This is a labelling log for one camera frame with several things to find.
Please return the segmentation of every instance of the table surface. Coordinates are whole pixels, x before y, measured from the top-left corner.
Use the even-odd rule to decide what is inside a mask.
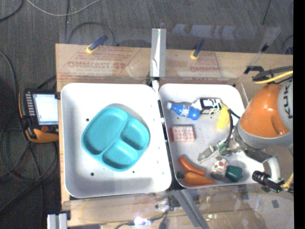
[[[150,48],[126,48],[100,46],[93,54],[85,52],[85,45],[56,45],[56,74],[57,91],[69,83],[143,83],[147,79],[150,70]],[[246,67],[250,64],[255,53],[231,53],[231,52],[200,52],[197,61],[191,59],[190,50],[166,50],[166,77],[160,82],[164,83],[212,83],[232,85],[237,78],[243,75]],[[293,55],[262,54],[256,65],[261,65],[265,70],[282,66],[293,65]],[[257,72],[250,72],[236,88],[241,93],[244,105],[262,87],[254,84],[251,76]],[[59,108],[59,134],[60,134],[60,169],[61,169],[61,202],[63,210],[70,210],[73,214],[69,220],[69,226],[92,224],[92,221],[81,219],[85,214],[93,213],[94,208],[108,207],[109,203],[115,205],[115,213],[112,209],[104,213],[102,219],[94,223],[105,223],[111,221],[126,221],[133,218],[138,211],[143,211],[147,216],[159,214],[153,206],[155,196],[126,195],[122,198],[90,198],[71,200],[64,184],[64,161],[62,141],[62,115],[61,101]]]

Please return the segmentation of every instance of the dark floor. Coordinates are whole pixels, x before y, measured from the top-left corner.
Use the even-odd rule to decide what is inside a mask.
[[[30,1],[45,12],[0,0],[1,229],[46,228],[47,215],[61,210],[58,149],[26,146],[16,112],[16,92],[55,75],[56,43],[90,44],[106,34],[105,45],[150,47],[151,29],[165,28],[169,49],[191,50],[204,38],[205,51],[259,52],[269,41],[265,53],[293,52],[294,0],[271,0],[267,11],[268,0],[101,0],[88,8],[96,0]]]

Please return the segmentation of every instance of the tin can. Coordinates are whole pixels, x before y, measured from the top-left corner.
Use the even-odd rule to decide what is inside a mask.
[[[215,158],[215,162],[211,169],[210,176],[217,180],[224,179],[225,174],[228,169],[228,165],[229,165],[229,162],[225,158],[223,158],[223,157]]]

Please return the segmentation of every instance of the blue bottle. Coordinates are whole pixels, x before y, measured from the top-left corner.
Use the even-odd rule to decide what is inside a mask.
[[[168,102],[167,109],[174,110],[178,115],[197,120],[200,116],[200,110],[183,104],[173,104]]]

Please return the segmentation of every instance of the white cable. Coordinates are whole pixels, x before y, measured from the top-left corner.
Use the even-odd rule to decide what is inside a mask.
[[[60,17],[60,16],[68,16],[68,15],[73,15],[73,14],[79,13],[79,12],[85,10],[86,8],[90,7],[91,5],[97,3],[97,2],[99,2],[99,1],[101,1],[101,0],[96,0],[96,1],[94,1],[94,2],[92,2],[92,3],[90,3],[90,4],[88,4],[88,5],[86,5],[85,7],[83,7],[82,9],[80,9],[80,10],[78,10],[78,11],[73,12],[73,13],[68,13],[68,14],[53,14],[53,13],[49,13],[49,12],[47,12],[47,11],[45,11],[45,10],[39,8],[38,6],[36,6],[36,5],[35,5],[34,3],[32,3],[30,0],[26,0],[26,1],[28,1],[33,7],[37,8],[37,9],[40,10],[41,12],[44,12],[44,13],[49,14],[49,15],[52,15],[52,16],[58,16],[58,17]]]

